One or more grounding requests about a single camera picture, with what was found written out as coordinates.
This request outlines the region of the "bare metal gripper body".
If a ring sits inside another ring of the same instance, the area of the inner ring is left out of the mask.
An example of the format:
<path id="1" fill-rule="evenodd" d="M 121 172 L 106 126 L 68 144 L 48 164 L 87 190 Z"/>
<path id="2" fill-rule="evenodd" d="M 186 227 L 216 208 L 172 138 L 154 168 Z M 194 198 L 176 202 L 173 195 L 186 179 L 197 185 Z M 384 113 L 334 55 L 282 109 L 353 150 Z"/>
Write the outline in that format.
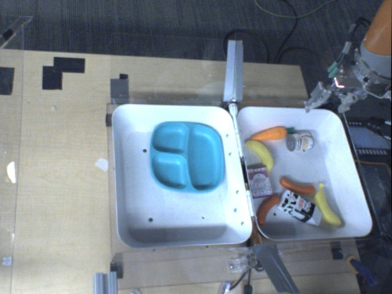
<path id="1" fill-rule="evenodd" d="M 341 91 L 356 91 L 376 98 L 391 97 L 391 63 L 372 69 L 363 61 L 352 61 L 346 68 L 341 67 L 333 77 L 335 87 Z"/>

